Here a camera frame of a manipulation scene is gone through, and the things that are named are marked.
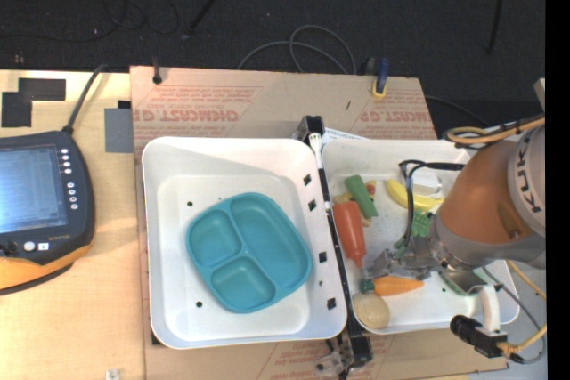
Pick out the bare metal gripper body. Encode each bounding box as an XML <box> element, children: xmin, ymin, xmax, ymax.
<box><xmin>393</xmin><ymin>235</ymin><xmax>448</xmax><ymax>273</ymax></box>

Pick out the orange carrot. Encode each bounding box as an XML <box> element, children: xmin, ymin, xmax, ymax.
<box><xmin>359</xmin><ymin>274</ymin><xmax>426</xmax><ymax>298</ymax></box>

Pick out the white plastic tray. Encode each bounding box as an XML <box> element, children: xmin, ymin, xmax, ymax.
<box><xmin>141</xmin><ymin>135</ymin><xmax>349</xmax><ymax>350</ymax></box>
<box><xmin>320</xmin><ymin>137</ymin><xmax>521</xmax><ymax>336</ymax></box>

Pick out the orange squeeze bottle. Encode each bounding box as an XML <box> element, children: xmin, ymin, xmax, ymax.
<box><xmin>331</xmin><ymin>200</ymin><xmax>368</xmax><ymax>270</ymax></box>

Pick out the beige round bread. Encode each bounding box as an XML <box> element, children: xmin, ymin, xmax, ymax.
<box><xmin>351</xmin><ymin>291</ymin><xmax>392</xmax><ymax>330</ymax></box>

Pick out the yellow banana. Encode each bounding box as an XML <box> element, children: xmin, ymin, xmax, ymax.
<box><xmin>385</xmin><ymin>178</ymin><xmax>444</xmax><ymax>213</ymax></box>

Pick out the thin black and white rod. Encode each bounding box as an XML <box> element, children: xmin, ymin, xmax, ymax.
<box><xmin>308</xmin><ymin>132</ymin><xmax>361</xmax><ymax>340</ymax></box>

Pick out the blue divided plate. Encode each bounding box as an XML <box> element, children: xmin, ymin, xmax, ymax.
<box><xmin>184</xmin><ymin>191</ymin><xmax>314</xmax><ymax>315</ymax></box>

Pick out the brown cardboard board red print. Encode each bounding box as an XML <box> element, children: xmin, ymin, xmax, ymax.
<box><xmin>128</xmin><ymin>65</ymin><xmax>509</xmax><ymax>380</ymax></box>

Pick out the black cylinder on white bracket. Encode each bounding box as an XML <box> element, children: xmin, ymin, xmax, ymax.
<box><xmin>449</xmin><ymin>284</ymin><xmax>509</xmax><ymax>360</ymax></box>

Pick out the black block with thin wires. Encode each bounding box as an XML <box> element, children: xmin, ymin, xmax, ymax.
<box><xmin>346</xmin><ymin>333</ymin><xmax>374</xmax><ymax>367</ymax></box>
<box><xmin>297</xmin><ymin>115</ymin><xmax>325</xmax><ymax>143</ymax></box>

